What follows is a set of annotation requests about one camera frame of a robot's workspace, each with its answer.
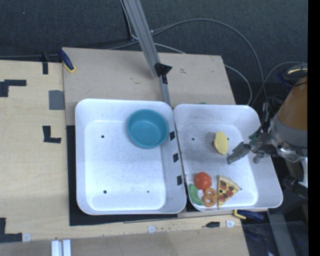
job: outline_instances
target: toy pizza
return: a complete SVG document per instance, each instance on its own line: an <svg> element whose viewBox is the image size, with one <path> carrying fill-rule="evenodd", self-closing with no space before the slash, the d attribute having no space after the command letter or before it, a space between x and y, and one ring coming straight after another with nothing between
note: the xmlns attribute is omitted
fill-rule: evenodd
<svg viewBox="0 0 320 256"><path fill-rule="evenodd" d="M232 179L219 175L218 176L218 208L221 207L226 201L234 197L238 191L241 190L240 186Z"/></svg>

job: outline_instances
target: black mat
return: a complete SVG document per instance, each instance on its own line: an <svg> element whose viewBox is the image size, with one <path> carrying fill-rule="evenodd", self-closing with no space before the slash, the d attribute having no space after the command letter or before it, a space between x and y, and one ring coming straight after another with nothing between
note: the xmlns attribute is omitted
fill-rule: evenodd
<svg viewBox="0 0 320 256"><path fill-rule="evenodd" d="M69 224L98 225L114 222L142 221L169 219L178 217L177 214L121 214L121 215L89 215L84 213L77 204L76 194L76 127L68 125L67 133L67 158L68 158L68 183L69 183Z"/></svg>

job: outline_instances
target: blue bowl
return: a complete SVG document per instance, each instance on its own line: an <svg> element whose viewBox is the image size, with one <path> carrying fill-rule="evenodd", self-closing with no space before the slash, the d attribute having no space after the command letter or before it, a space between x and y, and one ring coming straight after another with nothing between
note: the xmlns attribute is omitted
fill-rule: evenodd
<svg viewBox="0 0 320 256"><path fill-rule="evenodd" d="M164 117L150 109L140 109L131 114L126 128L132 142L143 149L161 145L169 134L169 126Z"/></svg>

